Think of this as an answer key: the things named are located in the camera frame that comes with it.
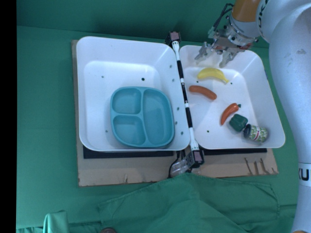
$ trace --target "carrot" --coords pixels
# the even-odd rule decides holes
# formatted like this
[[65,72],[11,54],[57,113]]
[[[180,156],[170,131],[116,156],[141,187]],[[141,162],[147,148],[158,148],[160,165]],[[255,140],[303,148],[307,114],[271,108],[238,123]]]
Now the carrot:
[[230,114],[237,112],[239,108],[241,107],[240,104],[232,103],[230,104],[223,112],[220,124],[223,125],[226,121],[226,119],[230,116]]
[[217,98],[216,93],[214,93],[213,91],[211,91],[210,89],[207,89],[203,86],[199,86],[199,85],[191,85],[189,87],[189,91],[190,92],[198,92],[203,94],[204,96],[208,97],[209,99],[215,100]]

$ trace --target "can label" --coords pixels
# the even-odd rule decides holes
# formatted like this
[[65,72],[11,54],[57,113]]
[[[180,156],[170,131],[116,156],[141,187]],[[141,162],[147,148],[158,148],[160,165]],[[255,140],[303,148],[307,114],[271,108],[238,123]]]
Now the can label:
[[264,142],[268,137],[268,131],[266,128],[249,124],[244,130],[244,137],[256,142]]

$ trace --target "banana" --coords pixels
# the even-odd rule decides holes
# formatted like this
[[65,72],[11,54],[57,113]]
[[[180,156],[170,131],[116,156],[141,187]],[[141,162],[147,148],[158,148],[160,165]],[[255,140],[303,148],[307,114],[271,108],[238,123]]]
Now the banana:
[[214,78],[223,80],[226,83],[229,82],[229,80],[226,79],[224,73],[221,70],[216,69],[216,68],[212,68],[212,67],[206,67],[206,68],[202,69],[197,76],[198,79],[204,79],[207,77],[214,77]]

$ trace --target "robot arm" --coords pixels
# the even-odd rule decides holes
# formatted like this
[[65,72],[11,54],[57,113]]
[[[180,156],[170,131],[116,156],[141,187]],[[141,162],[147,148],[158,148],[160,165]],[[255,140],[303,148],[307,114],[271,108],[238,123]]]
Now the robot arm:
[[196,61],[216,51],[220,67],[261,36],[298,153],[299,192],[292,232],[311,233],[311,0],[236,0],[223,30],[212,30]]

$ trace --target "white plastic container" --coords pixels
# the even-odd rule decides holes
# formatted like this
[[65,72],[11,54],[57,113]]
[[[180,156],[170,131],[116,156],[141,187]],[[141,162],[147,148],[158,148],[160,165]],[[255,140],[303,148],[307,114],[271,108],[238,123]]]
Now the white plastic container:
[[[205,149],[279,148],[285,142],[261,59],[251,51],[239,53],[222,68],[227,84],[216,80],[197,80],[205,67],[218,67],[221,56],[213,53],[196,64],[199,46],[180,49],[184,81],[190,105],[195,138]],[[88,149],[96,151],[182,150],[190,143],[185,103],[175,53],[169,46],[131,40],[87,36],[76,46],[79,135]],[[191,93],[190,85],[202,85],[217,94],[208,100]],[[124,145],[113,135],[109,104],[115,90],[127,86],[144,86],[161,90],[169,98],[174,117],[174,137],[165,147],[142,149]],[[227,119],[220,125],[223,110],[231,103],[241,104],[237,112],[249,123],[265,127],[268,139],[261,144],[235,132]]]

